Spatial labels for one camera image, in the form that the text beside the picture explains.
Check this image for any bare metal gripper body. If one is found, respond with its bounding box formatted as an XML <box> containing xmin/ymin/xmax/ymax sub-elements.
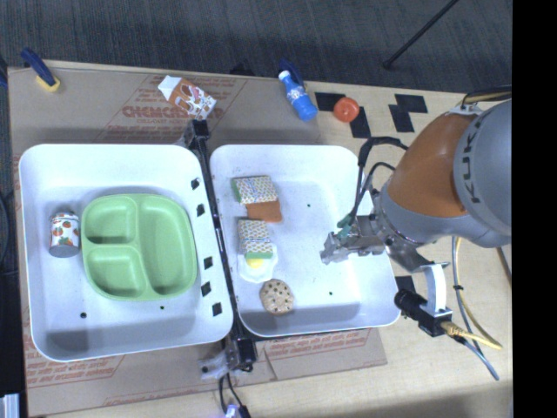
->
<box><xmin>346</xmin><ymin>214</ymin><xmax>432</xmax><ymax>274</ymax></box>

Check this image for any white plastic tray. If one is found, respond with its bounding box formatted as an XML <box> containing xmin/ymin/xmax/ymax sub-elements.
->
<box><xmin>17</xmin><ymin>142</ymin><xmax>235</xmax><ymax>363</ymax></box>
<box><xmin>208</xmin><ymin>144</ymin><xmax>402</xmax><ymax>339</ymax></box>

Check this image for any brown chocolate chip biscuit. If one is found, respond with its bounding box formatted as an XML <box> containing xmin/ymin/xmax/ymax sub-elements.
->
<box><xmin>258</xmin><ymin>278</ymin><xmax>296</xmax><ymax>316</ymax></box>

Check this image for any white and yellow fried egg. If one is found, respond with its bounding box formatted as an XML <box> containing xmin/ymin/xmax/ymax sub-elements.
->
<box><xmin>236</xmin><ymin>244</ymin><xmax>280</xmax><ymax>285</ymax></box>

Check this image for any green and white patterned packet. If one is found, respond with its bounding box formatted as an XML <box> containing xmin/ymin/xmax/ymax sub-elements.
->
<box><xmin>230</xmin><ymin>174</ymin><xmax>279</xmax><ymax>206</ymax></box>
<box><xmin>236</xmin><ymin>218</ymin><xmax>276</xmax><ymax>260</ymax></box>

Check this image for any blue bottle with white cap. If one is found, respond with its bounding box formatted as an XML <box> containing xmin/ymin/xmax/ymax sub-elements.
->
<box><xmin>278</xmin><ymin>69</ymin><xmax>319</xmax><ymax>123</ymax></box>

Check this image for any green divided plate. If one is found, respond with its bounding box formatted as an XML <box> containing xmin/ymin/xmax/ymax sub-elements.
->
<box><xmin>80</xmin><ymin>192</ymin><xmax>199</xmax><ymax>302</ymax></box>

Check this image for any orange and white carton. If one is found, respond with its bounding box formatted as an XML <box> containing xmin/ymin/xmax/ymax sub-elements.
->
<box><xmin>157</xmin><ymin>74</ymin><xmax>218</xmax><ymax>122</ymax></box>

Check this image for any brown cardboard board red print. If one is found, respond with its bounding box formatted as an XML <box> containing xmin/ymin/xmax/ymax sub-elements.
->
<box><xmin>7</xmin><ymin>60</ymin><xmax>389</xmax><ymax>418</ymax></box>

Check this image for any white can with orange fruit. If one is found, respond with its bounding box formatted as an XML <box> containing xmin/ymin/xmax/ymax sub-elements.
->
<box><xmin>47</xmin><ymin>211</ymin><xmax>83</xmax><ymax>260</ymax></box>

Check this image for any black cylinder on white bracket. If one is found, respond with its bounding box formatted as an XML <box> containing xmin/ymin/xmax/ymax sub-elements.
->
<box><xmin>393</xmin><ymin>262</ymin><xmax>453</xmax><ymax>338</ymax></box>

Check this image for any black block with thin wires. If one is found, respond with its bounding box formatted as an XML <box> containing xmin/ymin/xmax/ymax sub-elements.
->
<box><xmin>184</xmin><ymin>118</ymin><xmax>211</xmax><ymax>148</ymax></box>
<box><xmin>223</xmin><ymin>336</ymin><xmax>258</xmax><ymax>373</ymax></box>

